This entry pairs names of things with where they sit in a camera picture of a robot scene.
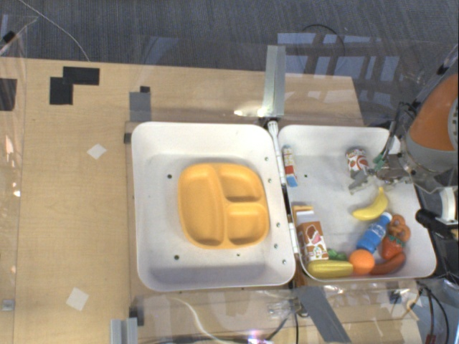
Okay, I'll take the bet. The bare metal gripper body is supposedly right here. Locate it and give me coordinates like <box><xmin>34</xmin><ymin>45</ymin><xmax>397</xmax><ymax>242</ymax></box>
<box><xmin>374</xmin><ymin>148</ymin><xmax>417</xmax><ymax>186</ymax></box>

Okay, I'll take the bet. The red and white can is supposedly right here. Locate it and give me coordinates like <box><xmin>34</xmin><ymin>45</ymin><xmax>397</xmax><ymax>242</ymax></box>
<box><xmin>345</xmin><ymin>147</ymin><xmax>371</xmax><ymax>173</ymax></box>

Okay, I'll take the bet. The yellow banana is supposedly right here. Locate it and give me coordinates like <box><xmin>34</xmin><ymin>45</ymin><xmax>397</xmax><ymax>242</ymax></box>
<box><xmin>351</xmin><ymin>186</ymin><xmax>389</xmax><ymax>222</ymax></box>

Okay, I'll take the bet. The white plastic tray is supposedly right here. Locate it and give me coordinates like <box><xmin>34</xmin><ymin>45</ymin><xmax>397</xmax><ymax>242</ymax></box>
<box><xmin>277</xmin><ymin>124</ymin><xmax>438</xmax><ymax>283</ymax></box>
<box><xmin>131</xmin><ymin>121</ymin><xmax>297</xmax><ymax>292</ymax></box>

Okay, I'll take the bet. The blue plastic bottle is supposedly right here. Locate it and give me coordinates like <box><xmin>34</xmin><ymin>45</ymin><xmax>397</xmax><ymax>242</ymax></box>
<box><xmin>355</xmin><ymin>211</ymin><xmax>393</xmax><ymax>254</ymax></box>

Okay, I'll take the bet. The brown pretzel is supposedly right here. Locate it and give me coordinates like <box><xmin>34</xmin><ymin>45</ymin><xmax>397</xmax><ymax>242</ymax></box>
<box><xmin>388</xmin><ymin>214</ymin><xmax>412</xmax><ymax>244</ymax></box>

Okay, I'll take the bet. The orange carton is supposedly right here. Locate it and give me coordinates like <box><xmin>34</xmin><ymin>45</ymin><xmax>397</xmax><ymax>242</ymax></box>
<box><xmin>291</xmin><ymin>204</ymin><xmax>315</xmax><ymax>226</ymax></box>

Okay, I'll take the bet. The red strawberry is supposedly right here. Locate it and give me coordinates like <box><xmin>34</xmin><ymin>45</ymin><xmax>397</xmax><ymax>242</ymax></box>
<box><xmin>380</xmin><ymin>234</ymin><xmax>406</xmax><ymax>261</ymax></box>

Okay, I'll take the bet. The brown and white carton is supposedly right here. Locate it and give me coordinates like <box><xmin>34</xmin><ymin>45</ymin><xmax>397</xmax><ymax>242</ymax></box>
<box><xmin>295</xmin><ymin>210</ymin><xmax>330</xmax><ymax>264</ymax></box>

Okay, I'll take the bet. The green broccoli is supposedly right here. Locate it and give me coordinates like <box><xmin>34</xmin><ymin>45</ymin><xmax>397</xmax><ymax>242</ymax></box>
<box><xmin>326</xmin><ymin>248</ymin><xmax>349</xmax><ymax>262</ymax></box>

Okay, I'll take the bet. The orange fruit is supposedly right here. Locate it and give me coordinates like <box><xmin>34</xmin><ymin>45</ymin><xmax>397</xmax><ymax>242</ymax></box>
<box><xmin>348</xmin><ymin>249</ymin><xmax>377</xmax><ymax>277</ymax></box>

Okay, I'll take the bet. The red sausage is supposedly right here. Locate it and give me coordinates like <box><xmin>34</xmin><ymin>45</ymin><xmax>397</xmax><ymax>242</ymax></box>
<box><xmin>369</xmin><ymin>252</ymin><xmax>407</xmax><ymax>276</ymax></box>

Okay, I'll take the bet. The yellow corn cob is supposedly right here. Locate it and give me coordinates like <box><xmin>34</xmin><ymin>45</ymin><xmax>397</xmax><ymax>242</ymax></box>
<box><xmin>306</xmin><ymin>259</ymin><xmax>354</xmax><ymax>280</ymax></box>

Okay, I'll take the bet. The orange divided plate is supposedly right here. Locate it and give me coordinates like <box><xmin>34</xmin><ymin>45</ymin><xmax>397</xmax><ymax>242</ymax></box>
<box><xmin>177</xmin><ymin>162</ymin><xmax>271</xmax><ymax>249</ymax></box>

